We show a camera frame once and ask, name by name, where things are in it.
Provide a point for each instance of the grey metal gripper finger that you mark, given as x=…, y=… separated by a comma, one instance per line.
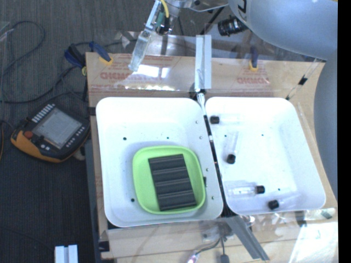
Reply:
x=153, y=14

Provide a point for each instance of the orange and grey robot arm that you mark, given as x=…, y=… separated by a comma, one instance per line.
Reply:
x=290, y=18

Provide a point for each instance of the brown cardboard board red print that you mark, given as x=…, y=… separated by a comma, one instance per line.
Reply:
x=175, y=73

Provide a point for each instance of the white plastic tray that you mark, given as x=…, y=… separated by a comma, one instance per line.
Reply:
x=274, y=152
x=153, y=119

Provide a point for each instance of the clear plastic bottle black cap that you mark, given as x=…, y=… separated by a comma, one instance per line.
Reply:
x=214, y=119
x=231, y=157
x=260, y=189
x=273, y=204

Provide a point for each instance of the green plate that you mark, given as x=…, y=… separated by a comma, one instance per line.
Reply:
x=142, y=174

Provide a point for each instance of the black ribbed foam block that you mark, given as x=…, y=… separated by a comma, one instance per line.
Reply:
x=172, y=182

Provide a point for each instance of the black cylinder on white bracket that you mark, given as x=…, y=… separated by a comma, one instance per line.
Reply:
x=231, y=26

